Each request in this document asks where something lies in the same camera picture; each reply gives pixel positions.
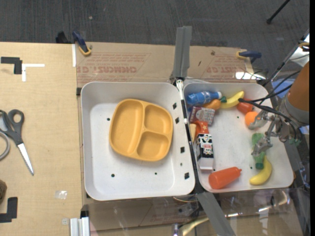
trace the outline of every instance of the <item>orange plate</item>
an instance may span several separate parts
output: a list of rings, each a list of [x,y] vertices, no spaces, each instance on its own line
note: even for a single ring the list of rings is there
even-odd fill
[[[172,135],[173,120],[167,110],[146,101],[126,99],[114,111],[109,143],[120,155],[158,161],[167,155]]]

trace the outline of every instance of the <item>yellow banana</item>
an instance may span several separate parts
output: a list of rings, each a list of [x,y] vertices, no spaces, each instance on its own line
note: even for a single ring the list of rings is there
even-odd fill
[[[231,108],[236,106],[239,101],[239,98],[244,98],[244,91],[239,91],[235,95],[233,95],[231,98],[228,98],[226,102],[222,102],[220,108]]]
[[[250,184],[252,185],[262,185],[270,177],[272,171],[272,165],[268,161],[267,157],[264,157],[264,168],[255,176],[250,179]]]

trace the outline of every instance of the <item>red bottle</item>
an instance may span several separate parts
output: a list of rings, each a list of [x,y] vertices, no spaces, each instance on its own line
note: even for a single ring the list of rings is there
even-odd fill
[[[222,189],[229,183],[236,180],[241,175],[241,169],[231,167],[220,171],[215,171],[209,175],[209,183],[213,189]]]

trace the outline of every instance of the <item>gray carpet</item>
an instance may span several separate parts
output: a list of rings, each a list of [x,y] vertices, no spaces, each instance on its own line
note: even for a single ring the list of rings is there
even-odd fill
[[[86,41],[175,44],[192,26],[191,45],[262,53],[254,69],[271,74],[310,27],[310,0],[0,0],[0,41],[55,43],[78,30]]]

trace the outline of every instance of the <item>metal ring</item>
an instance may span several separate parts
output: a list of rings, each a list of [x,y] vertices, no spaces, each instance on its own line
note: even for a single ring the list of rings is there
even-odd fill
[[[6,142],[6,148],[4,152],[0,155],[0,160],[2,160],[6,157],[6,155],[8,155],[10,151],[10,141],[9,141],[9,138],[6,136],[6,134],[2,133],[1,131],[0,131],[0,136],[3,137]]]

